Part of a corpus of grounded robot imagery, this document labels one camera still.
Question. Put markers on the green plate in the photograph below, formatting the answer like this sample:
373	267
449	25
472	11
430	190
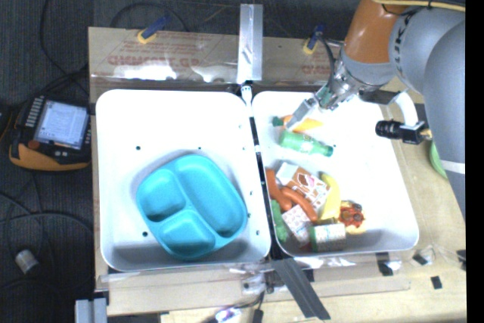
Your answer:
436	162

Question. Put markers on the small grey metal cylinder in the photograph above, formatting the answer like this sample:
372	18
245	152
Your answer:
26	261

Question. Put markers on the black cylinder on white bracket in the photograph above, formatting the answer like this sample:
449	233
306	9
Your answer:
401	130

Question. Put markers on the small can with green lid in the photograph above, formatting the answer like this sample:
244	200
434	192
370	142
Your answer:
328	237

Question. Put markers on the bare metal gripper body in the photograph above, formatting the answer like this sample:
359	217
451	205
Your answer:
345	87

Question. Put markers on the green pea pod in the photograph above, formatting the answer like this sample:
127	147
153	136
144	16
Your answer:
280	223

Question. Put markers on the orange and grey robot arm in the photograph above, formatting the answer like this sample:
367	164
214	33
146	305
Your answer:
427	49

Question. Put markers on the orange sausage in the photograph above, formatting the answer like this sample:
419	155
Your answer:
273	185
302	202

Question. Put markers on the yellow orange wedge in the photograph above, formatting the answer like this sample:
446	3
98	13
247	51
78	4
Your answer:
311	123

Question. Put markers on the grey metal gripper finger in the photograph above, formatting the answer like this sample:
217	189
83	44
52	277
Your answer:
302	112

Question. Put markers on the white and orange carton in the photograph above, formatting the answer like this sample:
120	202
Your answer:
302	179

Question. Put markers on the white plastic tray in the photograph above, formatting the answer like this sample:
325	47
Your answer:
370	170
170	117

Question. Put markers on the green plastic bottle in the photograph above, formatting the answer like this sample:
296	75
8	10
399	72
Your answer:
300	142

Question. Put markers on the blue divided plate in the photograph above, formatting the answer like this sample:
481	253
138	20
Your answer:
196	200

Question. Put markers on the white and pink carton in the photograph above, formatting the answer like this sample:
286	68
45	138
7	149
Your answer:
296	221

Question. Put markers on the orange carrot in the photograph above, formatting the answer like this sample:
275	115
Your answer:
280	121

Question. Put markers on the yellow banana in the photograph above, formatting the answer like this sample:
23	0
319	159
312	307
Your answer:
332	196

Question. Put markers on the thin black and white rod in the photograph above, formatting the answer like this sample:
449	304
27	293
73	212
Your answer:
257	141

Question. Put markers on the brown cardboard board red print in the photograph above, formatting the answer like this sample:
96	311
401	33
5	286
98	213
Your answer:
170	53

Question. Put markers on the pizza slice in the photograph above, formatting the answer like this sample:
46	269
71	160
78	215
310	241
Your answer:
352	217

